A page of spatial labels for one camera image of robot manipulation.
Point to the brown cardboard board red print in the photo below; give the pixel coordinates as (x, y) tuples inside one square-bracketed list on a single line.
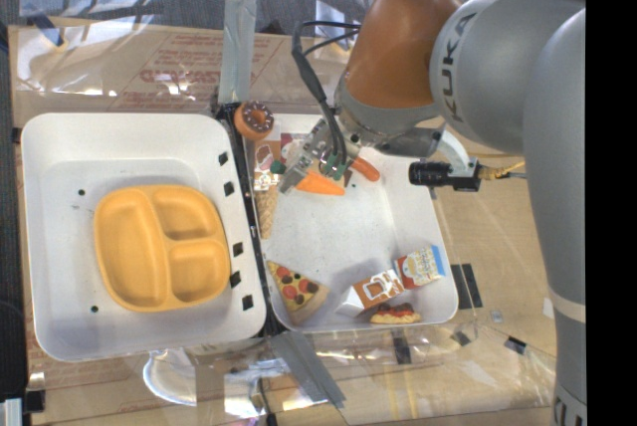
[(497, 240)]

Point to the black cylinder on white bracket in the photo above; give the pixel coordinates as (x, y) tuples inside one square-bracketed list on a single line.
[(430, 172)]

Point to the pizza slice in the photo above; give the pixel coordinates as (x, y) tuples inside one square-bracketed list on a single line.
[(296, 289)]

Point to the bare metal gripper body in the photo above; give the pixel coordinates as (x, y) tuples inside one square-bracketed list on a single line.
[(328, 148)]

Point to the red white and blue carton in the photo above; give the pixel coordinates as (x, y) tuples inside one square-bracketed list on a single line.
[(420, 267)]

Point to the orange divided plate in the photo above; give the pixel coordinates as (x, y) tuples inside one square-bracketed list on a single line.
[(159, 250)]

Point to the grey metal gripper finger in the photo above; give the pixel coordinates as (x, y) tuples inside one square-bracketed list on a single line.
[(297, 151), (294, 178)]

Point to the orange carrot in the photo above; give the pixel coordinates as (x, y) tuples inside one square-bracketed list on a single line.
[(321, 185)]

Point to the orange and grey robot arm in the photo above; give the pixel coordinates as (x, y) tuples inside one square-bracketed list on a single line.
[(497, 65)]

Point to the yellow pasta with red sauce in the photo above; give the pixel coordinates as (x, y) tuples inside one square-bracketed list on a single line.
[(395, 315)]

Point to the tan waffle cone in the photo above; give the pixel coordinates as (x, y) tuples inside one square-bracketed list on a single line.
[(266, 212)]

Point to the brown frosted doughnut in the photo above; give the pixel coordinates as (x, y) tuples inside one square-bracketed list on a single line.
[(246, 125)]

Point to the orange sausage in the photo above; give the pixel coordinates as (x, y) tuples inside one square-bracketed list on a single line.
[(368, 169)]

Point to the orange and white carton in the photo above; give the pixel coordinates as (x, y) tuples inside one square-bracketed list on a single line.
[(375, 292)]

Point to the white plastic tray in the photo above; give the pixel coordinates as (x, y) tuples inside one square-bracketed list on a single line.
[(124, 140), (338, 240)]

